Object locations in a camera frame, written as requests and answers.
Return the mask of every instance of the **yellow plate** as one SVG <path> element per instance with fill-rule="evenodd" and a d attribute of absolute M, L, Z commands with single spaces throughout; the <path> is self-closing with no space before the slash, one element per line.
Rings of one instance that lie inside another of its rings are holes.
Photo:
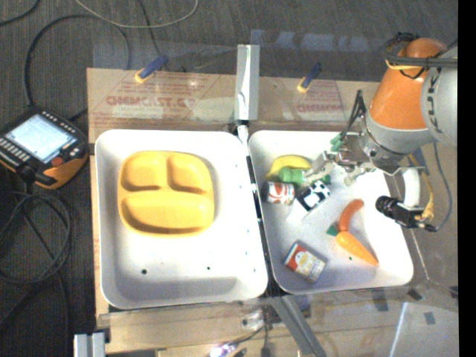
<path fill-rule="evenodd" d="M 213 221 L 210 171 L 188 153 L 133 153 L 120 166 L 118 208 L 123 223 L 136 231 L 197 234 Z"/>

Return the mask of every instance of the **black floor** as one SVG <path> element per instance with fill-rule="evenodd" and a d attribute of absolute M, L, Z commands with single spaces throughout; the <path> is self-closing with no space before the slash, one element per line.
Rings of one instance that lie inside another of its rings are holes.
<path fill-rule="evenodd" d="M 109 21 L 125 25 L 146 25 L 146 18 L 150 25 L 164 24 L 189 13 L 194 3 L 81 1 Z M 37 106 L 66 118 L 82 113 L 87 107 L 88 67 L 138 69 L 157 51 L 175 49 L 169 69 L 196 71 L 196 62 L 179 52 L 186 44 L 230 49 L 237 44 L 262 45 L 261 74 L 267 76 L 286 72 L 300 77 L 312 53 L 322 60 L 324 79 L 378 81 L 385 70 L 379 46 L 397 32 L 451 42 L 458 34 L 458 0 L 199 0 L 192 16 L 152 30 L 114 26 L 74 0 L 0 0 L 0 125 L 28 105 L 25 86 Z M 316 38 L 314 48 L 302 46 L 307 34 Z M 233 62 L 224 57 L 202 71 L 233 73 Z M 79 115 L 75 123 L 87 133 L 86 115 Z M 5 176 L 0 169 L 6 187 L 12 182 L 24 189 L 11 173 Z M 33 192 L 45 193 L 39 187 Z M 66 186 L 46 193 L 60 197 L 71 215 L 68 259 L 60 276 L 39 285 L 0 282 L 0 356 L 69 356 L 72 335 L 94 331 L 89 166 Z M 5 222 L 13 198 L 6 193 L 1 198 L 0 220 Z M 25 211 L 57 253 L 64 239 L 61 222 L 44 205 Z M 0 246 L 2 274 L 24 279 L 43 274 L 50 257 L 25 218 L 18 218 L 10 230 Z"/>

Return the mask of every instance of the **red and white can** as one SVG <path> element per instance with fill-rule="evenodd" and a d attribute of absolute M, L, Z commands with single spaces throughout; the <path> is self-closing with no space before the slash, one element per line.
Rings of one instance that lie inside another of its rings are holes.
<path fill-rule="evenodd" d="M 295 199 L 295 186 L 285 182 L 265 181 L 261 187 L 261 197 L 273 204 L 290 205 Z"/>
<path fill-rule="evenodd" d="M 318 281 L 326 263 L 295 242 L 289 249 L 284 265 L 314 284 Z"/>

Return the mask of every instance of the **orange carrot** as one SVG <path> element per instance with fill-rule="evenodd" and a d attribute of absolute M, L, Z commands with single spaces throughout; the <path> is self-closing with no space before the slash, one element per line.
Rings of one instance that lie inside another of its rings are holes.
<path fill-rule="evenodd" d="M 366 262 L 377 266 L 379 262 L 373 257 L 373 255 L 362 245 L 357 238 L 355 238 L 348 231 L 339 231 L 335 236 L 337 244 L 340 245 L 344 250 L 351 253 L 354 257 L 361 258 Z"/>
<path fill-rule="evenodd" d="M 349 231 L 349 225 L 352 216 L 363 206 L 364 202 L 361 199 L 354 199 L 344 208 L 341 213 L 341 217 L 339 218 L 339 231 Z"/>

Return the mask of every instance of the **yellow banana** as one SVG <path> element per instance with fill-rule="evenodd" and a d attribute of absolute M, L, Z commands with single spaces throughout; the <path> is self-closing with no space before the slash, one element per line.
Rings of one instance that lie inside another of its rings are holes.
<path fill-rule="evenodd" d="M 280 156 L 273 161 L 271 169 L 266 173 L 266 178 L 277 175 L 277 173 L 284 167 L 308 170 L 311 167 L 311 163 L 309 163 L 306 158 L 299 155 Z"/>

